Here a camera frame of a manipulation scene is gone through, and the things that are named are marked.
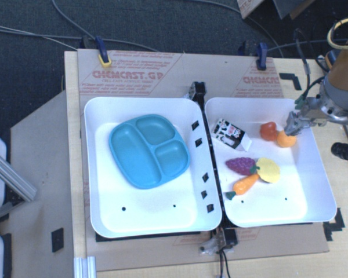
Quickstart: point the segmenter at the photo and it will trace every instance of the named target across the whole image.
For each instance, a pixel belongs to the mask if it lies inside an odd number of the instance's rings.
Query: white tray
[[[224,118],[246,131],[252,140],[247,152],[232,149],[212,138],[223,195],[231,191],[241,177],[225,161],[247,156],[267,157],[280,167],[281,179],[275,184],[262,180],[244,195],[228,200],[224,207],[229,220],[237,226],[296,224],[333,219],[336,204],[311,129],[304,129],[292,148],[281,148],[275,142],[261,139],[260,125],[276,122],[282,130],[294,101],[270,98],[212,98],[205,112],[212,129]]]
[[[184,98],[97,97],[85,105],[84,114],[90,218],[98,234],[115,238],[211,231],[219,225],[222,209],[197,104]],[[118,124],[146,114],[161,115],[174,125],[191,161],[178,178],[155,188],[139,189],[120,172],[108,137]]]

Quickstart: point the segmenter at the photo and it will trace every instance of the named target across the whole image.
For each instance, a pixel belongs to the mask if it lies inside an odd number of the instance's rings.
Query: wooden table
[[[274,59],[278,73],[294,73],[305,89],[306,76],[302,61],[298,59]],[[313,60],[309,60],[312,80],[322,75]],[[78,93],[77,53],[65,53],[66,91],[68,115],[68,139],[70,150],[70,178],[72,200],[72,228],[74,235],[74,257],[86,258],[84,194],[82,185],[82,157],[80,140],[80,112]],[[296,99],[301,91],[293,88],[291,81],[281,80],[286,98]],[[313,132],[332,187],[337,206],[341,209],[345,228],[333,233],[329,252],[322,254],[293,255],[286,257],[246,259],[229,262],[231,277],[348,277],[348,162],[331,154],[335,142],[347,143],[343,127],[332,123],[314,127]],[[98,272],[99,278],[111,277],[215,277],[219,274],[219,263],[162,266],[143,269]]]

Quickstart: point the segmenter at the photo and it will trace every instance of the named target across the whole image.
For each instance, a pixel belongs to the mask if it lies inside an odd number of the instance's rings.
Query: purple toy grape
[[[255,161],[251,158],[235,158],[226,161],[226,165],[232,171],[241,175],[251,175],[251,168],[254,169]]]

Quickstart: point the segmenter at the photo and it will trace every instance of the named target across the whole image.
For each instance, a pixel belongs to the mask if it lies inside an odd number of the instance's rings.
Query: dark background
[[[207,0],[238,8],[236,0]],[[160,52],[237,55],[247,42],[248,54],[266,42],[266,33],[240,14],[207,3],[179,0],[56,0],[59,8],[92,35],[135,42]],[[265,0],[250,15],[279,45],[293,43],[300,28],[310,40],[325,39],[333,23],[348,16],[348,0],[316,0],[300,16],[280,19],[272,0]],[[52,0],[0,0],[0,25],[43,35],[74,36],[59,39],[79,47],[85,35],[56,11]],[[348,38],[348,27],[338,38]],[[146,50],[106,42],[108,49]],[[316,55],[332,48],[314,44]],[[36,37],[0,33],[0,136],[63,89],[64,52],[72,50]],[[286,58],[298,58],[295,47],[282,49]],[[307,58],[312,54],[303,46]],[[268,53],[282,57],[278,50]]]

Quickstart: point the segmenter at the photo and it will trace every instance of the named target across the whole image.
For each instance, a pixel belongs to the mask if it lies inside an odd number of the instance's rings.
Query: blue plate
[[[173,124],[160,115],[144,115],[115,127],[110,149],[119,169],[135,187],[148,189],[184,173],[190,153]]]

